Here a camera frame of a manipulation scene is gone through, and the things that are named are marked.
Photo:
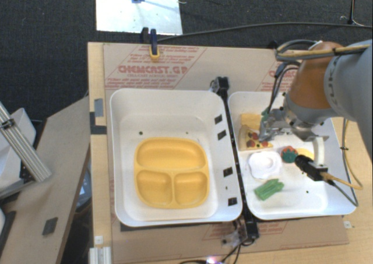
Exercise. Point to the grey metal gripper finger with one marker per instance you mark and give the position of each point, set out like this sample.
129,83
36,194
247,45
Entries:
262,135
271,136

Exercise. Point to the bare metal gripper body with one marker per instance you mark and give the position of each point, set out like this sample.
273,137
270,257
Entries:
279,121

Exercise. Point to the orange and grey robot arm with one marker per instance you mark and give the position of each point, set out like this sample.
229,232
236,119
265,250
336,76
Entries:
346,82

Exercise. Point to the toy pizza slice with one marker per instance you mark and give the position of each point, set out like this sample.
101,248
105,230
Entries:
247,140

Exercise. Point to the yellow toy cheese slice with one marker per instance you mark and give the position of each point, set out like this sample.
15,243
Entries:
250,120

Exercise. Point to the red and green toy strawberry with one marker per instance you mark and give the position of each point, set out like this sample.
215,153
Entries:
289,155

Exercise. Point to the thin black and white rod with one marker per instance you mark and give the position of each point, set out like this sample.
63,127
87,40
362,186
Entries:
236,158

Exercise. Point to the yellow flat toy disc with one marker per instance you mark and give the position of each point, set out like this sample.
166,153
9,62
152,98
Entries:
305,152

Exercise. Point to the green toy asparagus bunch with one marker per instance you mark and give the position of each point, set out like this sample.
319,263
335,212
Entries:
268,189

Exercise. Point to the white plastic tray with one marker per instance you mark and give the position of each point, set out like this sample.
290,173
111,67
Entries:
291,198
169,117

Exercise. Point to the yellow divided plate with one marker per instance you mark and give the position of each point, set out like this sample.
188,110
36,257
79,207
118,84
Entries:
170,169

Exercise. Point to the brown cardboard board red print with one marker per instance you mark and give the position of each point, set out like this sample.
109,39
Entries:
186,64

